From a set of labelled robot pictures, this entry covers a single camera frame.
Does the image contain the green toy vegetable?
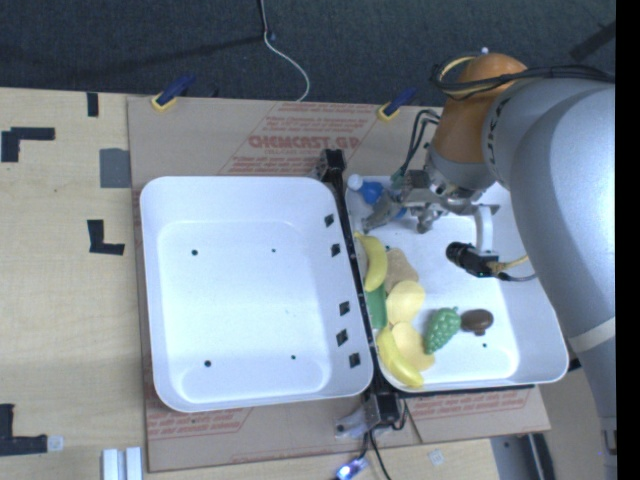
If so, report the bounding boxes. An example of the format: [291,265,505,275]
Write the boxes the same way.
[363,284,389,332]

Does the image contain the black block with thin wires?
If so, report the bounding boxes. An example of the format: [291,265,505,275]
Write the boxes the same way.
[313,148,348,185]
[363,390,407,430]

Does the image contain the black cylinder on white bracket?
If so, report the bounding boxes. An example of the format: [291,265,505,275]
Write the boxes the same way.
[445,202,502,279]

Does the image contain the green grapes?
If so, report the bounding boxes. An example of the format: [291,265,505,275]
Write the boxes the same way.
[423,306,463,356]

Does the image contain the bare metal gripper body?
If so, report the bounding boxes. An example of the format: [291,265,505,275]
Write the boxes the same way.
[398,169,485,219]

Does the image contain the brown cardboard board red print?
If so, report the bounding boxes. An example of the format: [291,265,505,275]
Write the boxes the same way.
[126,95,552,473]

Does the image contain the yellow banana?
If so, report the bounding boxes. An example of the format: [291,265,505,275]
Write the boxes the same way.
[353,231,390,293]
[375,326,426,389]

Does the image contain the yellow potato chip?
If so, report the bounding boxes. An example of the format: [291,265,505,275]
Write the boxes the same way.
[390,320,437,373]
[385,279,427,327]

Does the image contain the white plastic tray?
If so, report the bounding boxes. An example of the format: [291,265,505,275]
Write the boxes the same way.
[138,174,376,414]
[344,174,571,395]

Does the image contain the brown mushroom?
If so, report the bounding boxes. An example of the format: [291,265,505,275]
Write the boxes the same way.
[459,308,496,338]

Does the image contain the clear plastic bottle blue label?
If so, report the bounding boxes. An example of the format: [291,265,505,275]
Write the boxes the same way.
[346,173,407,225]

